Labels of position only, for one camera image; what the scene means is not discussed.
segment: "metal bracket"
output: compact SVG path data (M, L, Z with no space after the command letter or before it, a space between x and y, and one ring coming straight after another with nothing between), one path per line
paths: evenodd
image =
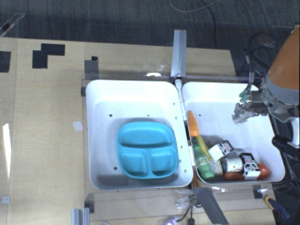
M95 209L94 209L94 202L85 200L84 201L84 208L89 208L90 209L90 213L94 213Z
M90 209L73 209L72 225L90 225Z
M254 195L255 199L263 198L262 189L261 189L260 184L253 185L252 189L253 189L253 195Z
M173 41L171 77L181 77L186 75L186 57L187 31L175 30Z
M84 79L99 79L99 61L97 57L84 61Z

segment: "green bottle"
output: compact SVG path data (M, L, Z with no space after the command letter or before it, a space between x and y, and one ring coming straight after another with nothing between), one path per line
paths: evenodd
M215 177L214 172L210 167L210 162L208 161L207 157L201 152L200 146L198 144L197 138L193 137L192 139L193 151L196 161L196 167L198 172L200 173L201 177L204 180L211 179Z

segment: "beige tabletop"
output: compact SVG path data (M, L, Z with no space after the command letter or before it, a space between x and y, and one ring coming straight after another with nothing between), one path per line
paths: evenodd
M13 124L9 185L0 187L10 201L0 205L0 224L71 224L72 209L82 209L87 196L83 131L76 131L73 124L83 123L84 60L97 56L101 72L164 73L171 67L172 48L12 38L1 38L0 42L0 51L17 44L17 53L14 50L11 58L17 61L16 75L13 68L0 74L0 84L11 88L1 91L0 99L15 92L6 108L14 111L8 118ZM42 43L65 44L65 56L48 56L48 69L33 69L32 51L41 50ZM188 48L187 73L235 76L227 50ZM274 197L270 184L263 188ZM243 196L245 192L216 193L229 223L275 224L263 200ZM184 213L174 207L174 194L172 189L95 191L102 210L91 214L91 224L101 225L106 220L110 225L162 225L170 215L181 217ZM158 206L161 201L164 209ZM194 218L196 224L211 224L202 208L194 210Z

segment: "blue plate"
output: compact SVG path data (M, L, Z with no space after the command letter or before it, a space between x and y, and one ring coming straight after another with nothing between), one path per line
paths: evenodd
M136 179L157 179L172 175L178 166L173 131L159 122L130 122L117 135L121 170Z

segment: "label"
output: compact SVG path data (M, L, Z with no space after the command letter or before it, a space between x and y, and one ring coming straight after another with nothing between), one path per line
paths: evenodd
M221 166L221 161L218 160L218 161L213 161L211 160L210 161L210 167L212 169L212 171L214 172L214 174L216 176L222 176L223 175L223 170L222 170L222 166Z
M214 161L218 161L219 159L230 153L232 150L232 145L226 140L211 147L208 150L208 153L211 155Z
M196 161L196 166L202 166L202 165L205 165L205 164L208 164L208 159L206 157L201 157L199 158L197 161Z
M243 176L245 177L245 180L256 180L260 174L260 170L253 155L251 153L241 153L240 158L244 163Z
M240 158L224 158L224 160L222 161L222 165L223 165L224 172L243 171L243 161Z

